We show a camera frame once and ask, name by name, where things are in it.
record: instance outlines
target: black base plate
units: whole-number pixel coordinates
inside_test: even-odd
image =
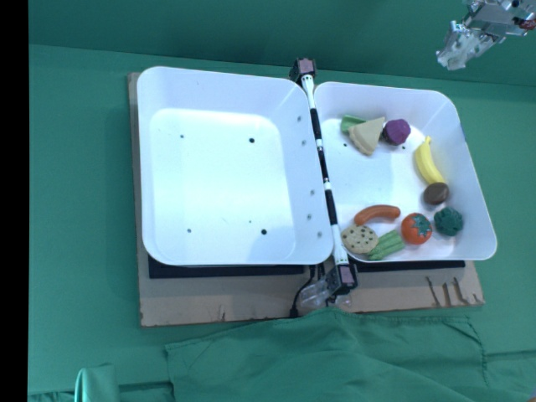
[[[150,255],[149,278],[199,278],[199,277],[234,277],[234,276],[289,276],[302,274],[303,265],[250,265],[250,266],[176,266],[158,262]],[[441,268],[463,268],[463,260],[431,260],[419,262],[375,262],[355,261],[358,272],[436,270]]]

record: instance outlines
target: white tray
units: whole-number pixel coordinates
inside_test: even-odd
[[[155,67],[137,82],[142,236],[169,265],[332,251],[307,99],[289,80]]]
[[[327,82],[316,88],[315,99],[341,230],[353,222],[359,210],[370,205],[400,208],[400,217],[394,222],[373,219],[367,223],[378,235],[392,229],[399,231],[402,219],[414,212],[426,216],[434,228],[434,213],[451,206],[464,220],[463,230],[456,236],[434,231],[423,245],[407,245],[383,261],[485,260],[494,255],[497,239],[492,221],[458,113],[447,97],[432,90]],[[411,133],[403,146],[380,141],[374,153],[365,156],[341,132],[341,119],[346,114],[367,120],[403,118],[410,124]],[[432,139],[434,162],[451,191],[446,202],[437,206],[423,201],[427,185],[415,165],[414,151],[425,136]],[[351,256],[366,261],[365,255]]]
[[[328,82],[315,90],[327,168],[344,229],[373,204],[393,204],[393,223],[435,209],[413,151],[425,135],[464,216],[456,237],[434,233],[384,261],[484,260],[497,247],[460,121],[442,94]],[[289,80],[154,67],[137,82],[142,237],[169,265],[308,265],[324,261],[333,237],[307,97]],[[343,115],[405,118],[403,147],[380,143],[362,155],[340,131]],[[365,257],[354,256],[357,260]]]

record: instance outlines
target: toy cookie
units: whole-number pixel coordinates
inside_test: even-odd
[[[366,225],[352,224],[342,233],[344,246],[355,254],[369,253],[378,244],[378,236]]]

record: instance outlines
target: yellow banana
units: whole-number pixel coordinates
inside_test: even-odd
[[[417,162],[417,168],[420,174],[428,184],[443,182],[446,183],[443,176],[437,169],[432,159],[432,153],[430,150],[430,136],[426,136],[422,144],[415,150],[415,161]]]

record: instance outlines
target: toy tomato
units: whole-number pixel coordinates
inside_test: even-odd
[[[401,232],[408,243],[421,245],[432,236],[432,225],[421,213],[412,213],[402,220]]]

